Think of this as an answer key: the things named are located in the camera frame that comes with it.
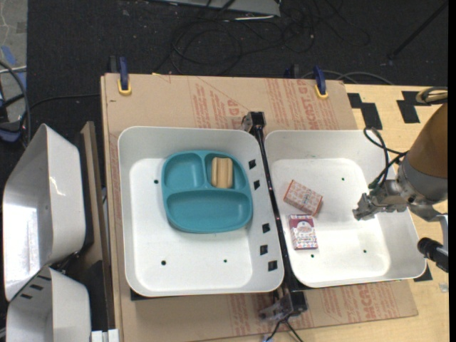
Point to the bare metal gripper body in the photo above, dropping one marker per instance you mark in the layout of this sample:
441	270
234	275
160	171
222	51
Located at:
390	196

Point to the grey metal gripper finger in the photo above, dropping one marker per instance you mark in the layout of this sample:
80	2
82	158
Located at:
361	214
365	199

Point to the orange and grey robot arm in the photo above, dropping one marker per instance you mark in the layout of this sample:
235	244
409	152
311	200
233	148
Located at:
429	148

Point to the white plastic tray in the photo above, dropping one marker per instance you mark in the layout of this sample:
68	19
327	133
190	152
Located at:
46	191
199	258
50	308
349	248

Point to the orange and white carton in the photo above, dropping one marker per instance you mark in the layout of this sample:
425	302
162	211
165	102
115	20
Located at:
303	197

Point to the red and white carton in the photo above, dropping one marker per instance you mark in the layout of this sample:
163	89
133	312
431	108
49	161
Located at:
303	232

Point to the thin black and white rod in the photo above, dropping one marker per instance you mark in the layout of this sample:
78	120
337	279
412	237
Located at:
275	205

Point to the tan toy hot dog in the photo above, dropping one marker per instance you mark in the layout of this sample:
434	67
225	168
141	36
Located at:
222	172

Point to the blue divided plate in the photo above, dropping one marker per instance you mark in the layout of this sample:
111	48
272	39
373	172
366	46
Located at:
208	210

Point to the brown cardboard board red print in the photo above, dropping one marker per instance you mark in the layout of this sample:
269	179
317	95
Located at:
171	102

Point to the black cylinder on white bracket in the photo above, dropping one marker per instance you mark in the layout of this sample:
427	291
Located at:
432	248

